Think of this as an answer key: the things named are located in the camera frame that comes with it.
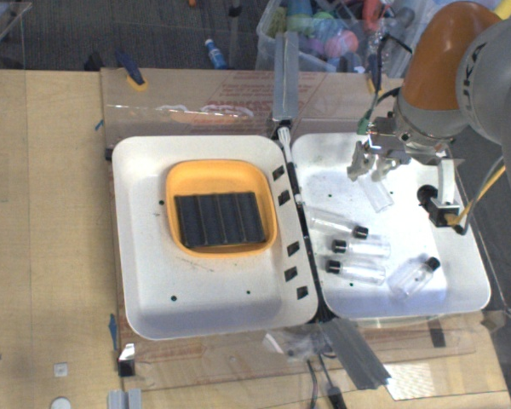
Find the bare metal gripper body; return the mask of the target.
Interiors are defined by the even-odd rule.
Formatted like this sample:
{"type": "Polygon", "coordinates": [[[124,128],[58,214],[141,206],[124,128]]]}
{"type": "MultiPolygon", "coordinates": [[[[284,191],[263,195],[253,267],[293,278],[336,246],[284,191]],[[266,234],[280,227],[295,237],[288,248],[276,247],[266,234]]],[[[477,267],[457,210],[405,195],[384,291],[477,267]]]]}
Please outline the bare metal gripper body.
{"type": "Polygon", "coordinates": [[[421,164],[437,165],[450,141],[450,138],[426,135],[401,117],[386,116],[377,117],[369,124],[367,147],[380,158],[394,159],[400,164],[414,159],[421,164]]]}

